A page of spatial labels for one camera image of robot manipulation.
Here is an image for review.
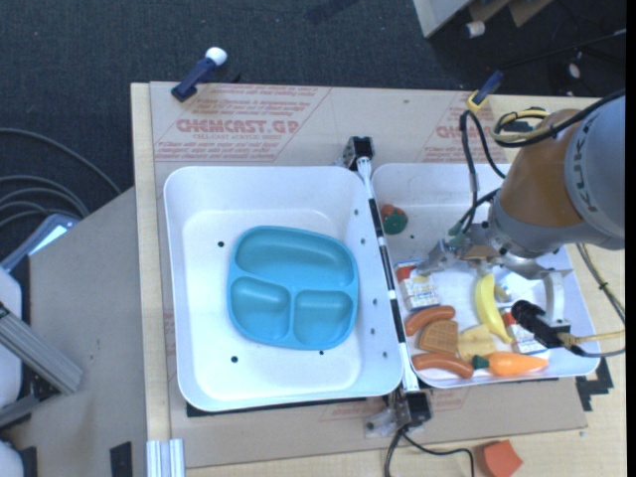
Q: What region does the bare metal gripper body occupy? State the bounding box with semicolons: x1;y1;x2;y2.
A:
452;225;549;280

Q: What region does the white and red small carton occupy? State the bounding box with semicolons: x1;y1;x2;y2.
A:
500;307;549;357
395;261;442;313

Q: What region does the yellow banana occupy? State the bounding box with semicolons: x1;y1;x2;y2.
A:
473;272;514;345

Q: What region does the thin black and white rod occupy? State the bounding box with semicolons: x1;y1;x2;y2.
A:
356;155;421;394

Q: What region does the red and green toy fruit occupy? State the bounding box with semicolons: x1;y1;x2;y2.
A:
379;203;410;236

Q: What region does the orange toy sausage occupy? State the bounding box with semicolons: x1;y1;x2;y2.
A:
410;351;475;381
402;304;457;338

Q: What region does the white plastic tray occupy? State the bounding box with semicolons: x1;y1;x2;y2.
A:
162;165;404;413
371;162;603;390

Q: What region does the yellow toy cheese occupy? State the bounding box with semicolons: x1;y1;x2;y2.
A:
456;323;499;363

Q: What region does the brown toy waffle biscuit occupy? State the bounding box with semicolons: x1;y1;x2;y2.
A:
416;318;460;357

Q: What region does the orange toy carrot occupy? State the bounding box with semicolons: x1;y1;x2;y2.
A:
471;350;550;379

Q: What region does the blue divided plate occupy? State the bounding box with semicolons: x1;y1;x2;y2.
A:
226;225;361;352

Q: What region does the orange wedge-shaped block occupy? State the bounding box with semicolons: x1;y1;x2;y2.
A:
471;439;525;477

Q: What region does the brown cardboard board red print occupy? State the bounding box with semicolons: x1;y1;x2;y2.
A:
148;80;603;469

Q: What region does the black cylinder on white bracket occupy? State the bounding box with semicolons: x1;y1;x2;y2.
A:
510;265;573;350

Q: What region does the black block with thin wires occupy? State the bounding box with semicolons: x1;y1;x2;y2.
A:
396;390;433;425
346;135;376;164

